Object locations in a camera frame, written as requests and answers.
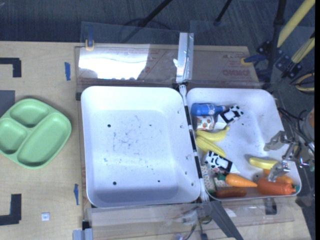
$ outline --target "blue bottle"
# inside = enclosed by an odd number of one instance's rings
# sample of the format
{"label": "blue bottle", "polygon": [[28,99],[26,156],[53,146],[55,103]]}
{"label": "blue bottle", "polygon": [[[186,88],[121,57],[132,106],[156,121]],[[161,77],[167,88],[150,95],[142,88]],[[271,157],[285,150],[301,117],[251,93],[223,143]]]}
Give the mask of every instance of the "blue bottle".
{"label": "blue bottle", "polygon": [[216,106],[212,103],[194,103],[191,106],[191,114],[194,116],[214,116],[226,110],[225,106]]}

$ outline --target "green plate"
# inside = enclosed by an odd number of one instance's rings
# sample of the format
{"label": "green plate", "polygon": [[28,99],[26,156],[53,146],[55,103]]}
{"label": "green plate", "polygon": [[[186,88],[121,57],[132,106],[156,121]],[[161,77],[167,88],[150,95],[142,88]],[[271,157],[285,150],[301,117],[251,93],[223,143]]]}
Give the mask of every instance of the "green plate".
{"label": "green plate", "polygon": [[39,169],[60,152],[71,130],[61,112],[26,98],[0,118],[0,153],[25,168]]}

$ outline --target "dark floor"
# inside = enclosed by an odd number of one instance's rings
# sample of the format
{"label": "dark floor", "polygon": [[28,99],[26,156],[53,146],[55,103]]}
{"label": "dark floor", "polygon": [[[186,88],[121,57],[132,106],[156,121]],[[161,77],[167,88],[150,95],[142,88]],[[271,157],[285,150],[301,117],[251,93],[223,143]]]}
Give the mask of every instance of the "dark floor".
{"label": "dark floor", "polygon": [[[0,41],[79,42],[82,22],[125,25],[145,18],[163,0],[0,0]],[[279,0],[233,0],[219,26],[213,22],[227,0],[173,0],[146,26],[153,29],[194,33],[196,45],[247,46],[251,54],[267,40],[272,40]],[[284,22],[296,12],[304,0],[287,0]],[[315,30],[313,6],[297,28],[281,46],[290,57],[307,41]],[[300,62],[297,76],[314,72],[315,54],[312,49]],[[267,64],[256,65],[257,73]],[[273,67],[271,86],[278,92],[285,108],[298,116],[310,111],[314,93],[299,91],[293,79],[281,78]],[[315,239],[314,172],[299,169],[304,185],[297,199],[302,207],[312,239]]]}

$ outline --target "toy carrot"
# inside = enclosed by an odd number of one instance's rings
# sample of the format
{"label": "toy carrot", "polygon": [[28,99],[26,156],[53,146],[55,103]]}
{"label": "toy carrot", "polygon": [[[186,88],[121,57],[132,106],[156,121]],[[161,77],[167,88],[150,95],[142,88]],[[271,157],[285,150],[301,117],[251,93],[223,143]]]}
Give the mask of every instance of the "toy carrot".
{"label": "toy carrot", "polygon": [[296,192],[296,189],[289,183],[272,182],[266,178],[260,178],[257,184],[258,191],[263,195],[286,196]]}
{"label": "toy carrot", "polygon": [[239,176],[238,174],[235,173],[229,173],[226,176],[223,174],[219,173],[217,176],[218,180],[225,181],[230,186],[233,187],[244,187],[244,188],[255,188],[258,185],[254,183],[251,180],[248,180],[242,176]]}
{"label": "toy carrot", "polygon": [[[264,169],[263,172],[264,172],[265,176],[268,176],[269,173],[270,173],[270,170]],[[280,176],[280,177],[276,177],[276,178],[275,178],[275,181],[276,181],[276,182],[289,183],[289,184],[293,184],[293,183],[294,183],[293,179],[290,178],[290,177],[287,176],[287,175],[282,175],[282,176]]]}
{"label": "toy carrot", "polygon": [[247,191],[245,188],[236,186],[225,187],[215,192],[217,198],[238,198],[244,197],[246,194]]}

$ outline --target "toy banana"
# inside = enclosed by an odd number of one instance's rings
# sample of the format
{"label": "toy banana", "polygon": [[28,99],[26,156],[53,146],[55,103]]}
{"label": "toy banana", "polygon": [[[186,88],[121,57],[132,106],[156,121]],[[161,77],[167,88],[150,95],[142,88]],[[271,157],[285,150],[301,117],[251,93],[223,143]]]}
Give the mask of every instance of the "toy banana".
{"label": "toy banana", "polygon": [[205,153],[208,151],[212,151],[223,158],[226,157],[226,153],[217,145],[211,143],[209,140],[205,139],[202,136],[198,136],[195,138],[195,144],[202,149]]}
{"label": "toy banana", "polygon": [[207,139],[210,142],[219,142],[219,141],[222,141],[226,137],[227,131],[229,129],[230,128],[227,126],[223,130],[220,130],[218,132],[207,132],[205,130],[197,130],[195,132],[195,134],[197,136],[204,137],[205,139]]}
{"label": "toy banana", "polygon": [[258,168],[270,170],[276,163],[278,163],[278,161],[267,160],[267,159],[262,159],[258,157],[251,157],[249,158],[249,163],[250,165]]}

